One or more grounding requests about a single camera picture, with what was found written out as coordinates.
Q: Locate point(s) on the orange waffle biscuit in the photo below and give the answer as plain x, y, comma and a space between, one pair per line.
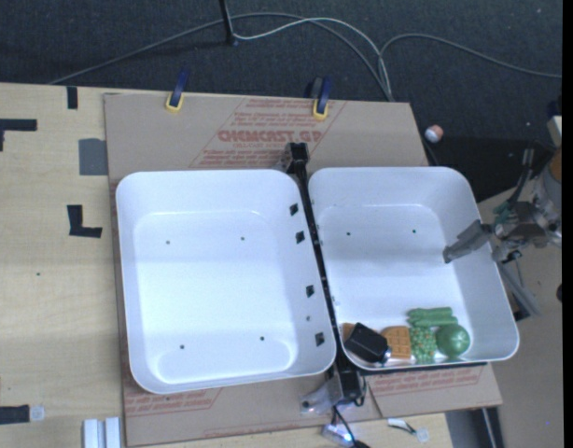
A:
397, 342

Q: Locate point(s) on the green grapes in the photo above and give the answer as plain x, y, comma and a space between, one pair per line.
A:
423, 344

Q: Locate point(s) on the white plastic tray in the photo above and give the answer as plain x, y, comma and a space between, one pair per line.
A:
389, 269
212, 287

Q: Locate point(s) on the brown cardboard board, red print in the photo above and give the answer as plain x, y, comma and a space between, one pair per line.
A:
249, 124

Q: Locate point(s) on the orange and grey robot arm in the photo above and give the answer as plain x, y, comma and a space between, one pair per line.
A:
555, 189

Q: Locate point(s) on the green apple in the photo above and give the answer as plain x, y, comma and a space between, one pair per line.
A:
453, 340

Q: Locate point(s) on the black cylinder on white bracket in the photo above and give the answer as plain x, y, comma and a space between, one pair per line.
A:
555, 129

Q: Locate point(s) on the small white and pink ball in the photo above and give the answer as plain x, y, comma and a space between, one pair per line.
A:
433, 133

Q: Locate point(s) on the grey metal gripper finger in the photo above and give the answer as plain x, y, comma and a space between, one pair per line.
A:
503, 253
466, 242

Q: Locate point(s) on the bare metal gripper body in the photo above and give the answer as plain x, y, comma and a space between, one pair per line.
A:
524, 226

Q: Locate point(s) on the black box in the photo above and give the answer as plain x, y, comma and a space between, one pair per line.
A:
366, 343

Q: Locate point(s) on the green pea pods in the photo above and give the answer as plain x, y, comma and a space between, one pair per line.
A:
431, 317

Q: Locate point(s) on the thin black rod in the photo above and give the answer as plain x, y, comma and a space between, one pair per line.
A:
317, 245

